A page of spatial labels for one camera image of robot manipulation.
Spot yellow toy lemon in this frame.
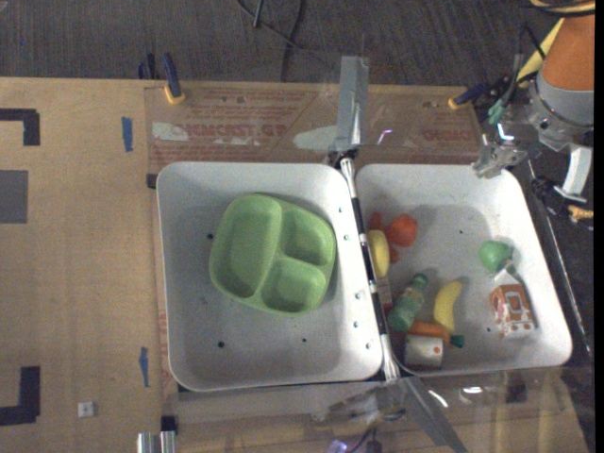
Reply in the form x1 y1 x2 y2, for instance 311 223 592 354
367 228 392 278

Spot green divided plate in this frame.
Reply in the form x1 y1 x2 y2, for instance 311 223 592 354
208 192 339 318

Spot white and orange carton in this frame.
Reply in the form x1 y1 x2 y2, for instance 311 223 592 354
487 266 538 340

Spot yellow banana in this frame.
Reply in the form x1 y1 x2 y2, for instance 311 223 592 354
432 279 464 334

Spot white plastic tray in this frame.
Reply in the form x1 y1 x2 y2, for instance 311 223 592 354
353 162 574 378
155 160 385 393

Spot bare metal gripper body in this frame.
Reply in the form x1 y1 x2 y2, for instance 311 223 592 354
481 104 596 156

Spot thin black and white rod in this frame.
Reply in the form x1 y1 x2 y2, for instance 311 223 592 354
338 157 401 382

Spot orange carrot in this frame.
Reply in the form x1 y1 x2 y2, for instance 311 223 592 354
407 320 466 350

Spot orange toy pepper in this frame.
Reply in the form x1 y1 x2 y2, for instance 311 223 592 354
386 212 419 248

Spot white can orange print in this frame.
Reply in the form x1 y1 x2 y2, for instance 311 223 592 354
402 334 445 370

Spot green toy bottle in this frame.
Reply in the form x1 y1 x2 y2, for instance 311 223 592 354
386 273 430 334

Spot brown cardboard board red print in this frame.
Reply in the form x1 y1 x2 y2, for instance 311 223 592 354
143 80 492 398

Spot green toy pepper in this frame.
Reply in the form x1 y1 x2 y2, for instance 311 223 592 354
477 239 515 274

